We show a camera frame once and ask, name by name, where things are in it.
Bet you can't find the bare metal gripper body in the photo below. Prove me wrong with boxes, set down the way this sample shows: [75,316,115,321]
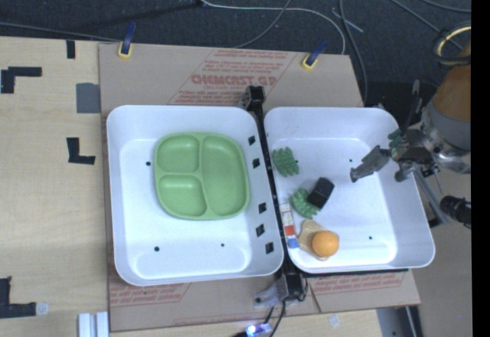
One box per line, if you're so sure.
[390,124,472,176]

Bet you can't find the black cube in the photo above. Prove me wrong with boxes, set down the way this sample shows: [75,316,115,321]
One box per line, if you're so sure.
[306,176,335,209]

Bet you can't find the white plastic tray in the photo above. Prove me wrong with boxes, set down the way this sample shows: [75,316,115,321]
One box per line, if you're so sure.
[106,104,286,287]
[263,106,436,275]

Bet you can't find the orange ball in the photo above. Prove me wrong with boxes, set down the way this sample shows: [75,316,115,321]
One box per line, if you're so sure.
[310,230,341,257]

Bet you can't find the beige flat toy food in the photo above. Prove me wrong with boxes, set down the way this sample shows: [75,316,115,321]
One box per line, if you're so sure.
[297,218,340,261]

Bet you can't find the white carton red blue print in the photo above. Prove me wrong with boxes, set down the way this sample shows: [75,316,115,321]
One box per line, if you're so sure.
[279,202,300,250]

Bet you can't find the thin black rod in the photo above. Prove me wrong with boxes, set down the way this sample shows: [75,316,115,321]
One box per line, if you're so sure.
[252,105,296,278]

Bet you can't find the green divided plate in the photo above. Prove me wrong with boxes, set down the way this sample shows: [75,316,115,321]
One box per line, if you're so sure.
[153,132,251,221]

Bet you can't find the brown cardboard board red print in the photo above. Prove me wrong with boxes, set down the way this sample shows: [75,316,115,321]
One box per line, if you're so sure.
[97,42,422,332]

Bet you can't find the black cylinder on white bracket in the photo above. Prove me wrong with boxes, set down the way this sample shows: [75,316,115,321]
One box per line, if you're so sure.
[415,169,472,230]

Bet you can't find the black block with thin wires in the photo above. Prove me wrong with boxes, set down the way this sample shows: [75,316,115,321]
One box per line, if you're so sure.
[237,85,266,113]
[282,272,308,300]

